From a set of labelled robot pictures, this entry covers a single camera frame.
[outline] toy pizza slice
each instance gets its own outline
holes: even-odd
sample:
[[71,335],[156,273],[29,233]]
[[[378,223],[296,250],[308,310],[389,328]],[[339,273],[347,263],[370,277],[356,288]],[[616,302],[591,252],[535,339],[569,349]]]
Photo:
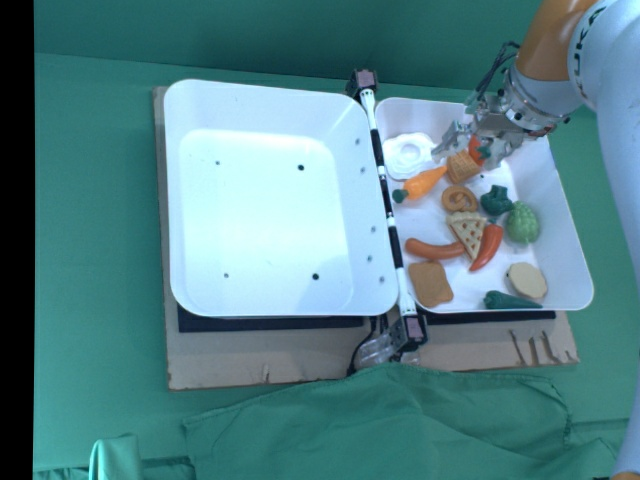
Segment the toy pizza slice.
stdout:
[[480,250],[486,217],[478,212],[455,212],[447,215],[447,226],[462,242],[469,258],[475,260]]

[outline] beige round toy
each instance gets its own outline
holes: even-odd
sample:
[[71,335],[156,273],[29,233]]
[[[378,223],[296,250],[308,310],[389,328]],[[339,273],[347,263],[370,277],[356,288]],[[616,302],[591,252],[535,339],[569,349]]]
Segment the beige round toy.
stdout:
[[520,295],[539,299],[547,293],[547,281],[542,272],[530,263],[524,261],[514,263],[509,267],[507,277],[514,290]]

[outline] green vegetable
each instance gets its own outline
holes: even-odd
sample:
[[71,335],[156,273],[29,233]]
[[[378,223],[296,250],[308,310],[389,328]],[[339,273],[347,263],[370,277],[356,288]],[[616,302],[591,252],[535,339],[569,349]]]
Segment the green vegetable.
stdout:
[[502,215],[513,208],[511,199],[507,197],[507,187],[491,185],[491,190],[480,196],[480,204],[493,216]]
[[509,295],[508,293],[499,292],[498,290],[489,290],[484,297],[484,305],[487,309],[521,309],[521,308],[541,308],[542,306],[532,300],[523,299]]
[[513,203],[506,228],[509,238],[523,244],[534,242],[540,234],[540,223],[536,214],[522,201]]

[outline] green cloth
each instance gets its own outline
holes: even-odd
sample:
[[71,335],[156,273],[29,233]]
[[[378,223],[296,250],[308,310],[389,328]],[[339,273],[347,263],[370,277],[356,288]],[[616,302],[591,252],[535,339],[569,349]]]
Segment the green cloth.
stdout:
[[606,477],[544,378],[390,363],[184,420],[198,480]]

